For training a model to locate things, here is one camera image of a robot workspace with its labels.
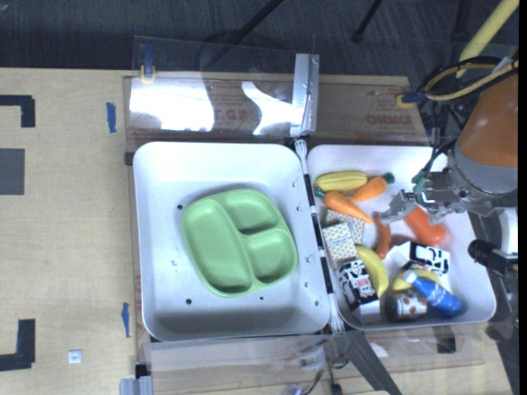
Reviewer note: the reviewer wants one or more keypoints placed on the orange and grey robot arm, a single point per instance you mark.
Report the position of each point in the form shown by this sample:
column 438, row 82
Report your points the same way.
column 490, row 130

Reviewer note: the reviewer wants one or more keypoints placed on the black and white carton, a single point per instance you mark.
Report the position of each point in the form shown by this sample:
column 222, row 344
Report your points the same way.
column 430, row 255

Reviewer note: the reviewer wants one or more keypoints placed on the orange patterned carton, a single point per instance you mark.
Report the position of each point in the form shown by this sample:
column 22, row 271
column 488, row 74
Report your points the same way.
column 338, row 245

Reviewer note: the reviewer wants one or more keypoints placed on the yellow banana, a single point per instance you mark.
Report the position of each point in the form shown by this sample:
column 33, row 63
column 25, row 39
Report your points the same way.
column 397, row 282
column 375, row 268

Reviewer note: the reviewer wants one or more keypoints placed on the blue bottle with white cap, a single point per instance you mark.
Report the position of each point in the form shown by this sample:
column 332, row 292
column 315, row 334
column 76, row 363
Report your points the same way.
column 436, row 296

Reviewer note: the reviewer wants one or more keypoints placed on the white plastic tray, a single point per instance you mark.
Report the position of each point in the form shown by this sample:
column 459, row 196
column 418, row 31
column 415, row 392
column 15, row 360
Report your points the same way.
column 469, row 286
column 164, row 241

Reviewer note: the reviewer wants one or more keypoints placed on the orange carrot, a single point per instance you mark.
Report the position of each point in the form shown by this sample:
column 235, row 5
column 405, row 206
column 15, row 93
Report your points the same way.
column 370, row 188
column 343, row 205

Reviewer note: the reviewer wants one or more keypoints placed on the cow print carton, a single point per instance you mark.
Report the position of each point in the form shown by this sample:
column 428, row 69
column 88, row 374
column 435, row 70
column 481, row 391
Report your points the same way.
column 357, row 288

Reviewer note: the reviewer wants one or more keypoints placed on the yellow corn cob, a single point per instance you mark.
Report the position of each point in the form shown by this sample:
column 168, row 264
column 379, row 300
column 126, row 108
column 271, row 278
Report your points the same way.
column 341, row 181

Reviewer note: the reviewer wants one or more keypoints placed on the green patterned carton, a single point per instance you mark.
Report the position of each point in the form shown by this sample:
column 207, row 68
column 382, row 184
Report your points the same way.
column 354, row 221

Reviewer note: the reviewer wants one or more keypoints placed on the small can with tomato print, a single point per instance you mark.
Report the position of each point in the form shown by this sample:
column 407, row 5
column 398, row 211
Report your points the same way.
column 405, row 306

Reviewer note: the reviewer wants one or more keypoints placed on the small orange sausage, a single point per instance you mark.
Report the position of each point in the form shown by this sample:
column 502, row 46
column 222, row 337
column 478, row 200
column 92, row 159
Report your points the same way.
column 383, row 239

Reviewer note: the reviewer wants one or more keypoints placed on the black cylinder on white bracket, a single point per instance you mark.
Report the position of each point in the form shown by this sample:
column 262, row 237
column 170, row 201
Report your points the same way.
column 492, row 255

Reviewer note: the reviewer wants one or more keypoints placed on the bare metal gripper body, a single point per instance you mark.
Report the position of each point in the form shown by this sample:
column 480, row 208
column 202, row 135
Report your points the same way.
column 442, row 191

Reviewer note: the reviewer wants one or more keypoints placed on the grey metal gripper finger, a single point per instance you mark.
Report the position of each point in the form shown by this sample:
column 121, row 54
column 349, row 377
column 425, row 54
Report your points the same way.
column 438, row 216
column 397, row 208

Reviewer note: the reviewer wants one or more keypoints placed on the green divided plate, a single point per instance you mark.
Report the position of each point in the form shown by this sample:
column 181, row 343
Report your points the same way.
column 230, row 245

